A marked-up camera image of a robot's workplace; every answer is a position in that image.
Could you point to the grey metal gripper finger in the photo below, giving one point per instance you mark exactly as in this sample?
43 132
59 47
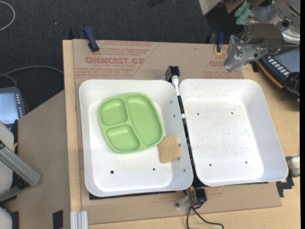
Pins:
234 54
252 55

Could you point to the white plastic tray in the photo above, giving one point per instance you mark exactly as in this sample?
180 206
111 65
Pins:
228 137
133 175

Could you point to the brown cardboard board red print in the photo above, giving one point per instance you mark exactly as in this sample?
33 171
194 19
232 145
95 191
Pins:
133 58

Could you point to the tan toy bread slice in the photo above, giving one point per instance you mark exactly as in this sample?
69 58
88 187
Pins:
168 149

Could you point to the green divided plate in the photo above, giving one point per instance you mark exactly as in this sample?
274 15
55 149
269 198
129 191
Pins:
133 118

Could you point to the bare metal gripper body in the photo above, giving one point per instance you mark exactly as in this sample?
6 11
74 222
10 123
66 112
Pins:
264 33

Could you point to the thin black and white rod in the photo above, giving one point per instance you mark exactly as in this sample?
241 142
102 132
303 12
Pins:
183 113

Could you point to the small white and silver can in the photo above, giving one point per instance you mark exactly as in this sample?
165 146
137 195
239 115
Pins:
294 166

